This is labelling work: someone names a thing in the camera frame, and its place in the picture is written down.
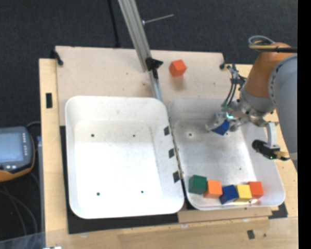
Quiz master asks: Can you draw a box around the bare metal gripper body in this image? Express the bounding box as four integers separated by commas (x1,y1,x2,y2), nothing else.
222,101,278,129

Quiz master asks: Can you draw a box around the blue cube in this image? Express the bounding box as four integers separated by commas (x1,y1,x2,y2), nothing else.
218,184,239,205
211,119,231,136

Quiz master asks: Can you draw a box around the white plastic tray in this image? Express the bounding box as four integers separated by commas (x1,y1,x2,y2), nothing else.
167,98,286,211
64,95,186,220

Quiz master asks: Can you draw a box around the thin black and white rod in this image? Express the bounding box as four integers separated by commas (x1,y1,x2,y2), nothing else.
168,117,185,182

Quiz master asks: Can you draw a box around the orange cube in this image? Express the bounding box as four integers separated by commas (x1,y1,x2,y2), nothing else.
203,179,223,199
168,59,188,78
248,181,264,199

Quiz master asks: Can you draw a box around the yellow cube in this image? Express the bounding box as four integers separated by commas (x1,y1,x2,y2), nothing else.
235,184,253,201

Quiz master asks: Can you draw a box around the green cube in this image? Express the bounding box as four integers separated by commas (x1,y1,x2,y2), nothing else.
188,174,208,195

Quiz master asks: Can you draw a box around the pale wood board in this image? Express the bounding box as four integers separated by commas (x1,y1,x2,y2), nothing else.
54,45,280,224

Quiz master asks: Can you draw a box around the black cylinder on white bracket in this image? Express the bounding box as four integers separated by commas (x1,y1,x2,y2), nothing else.
251,122,282,160

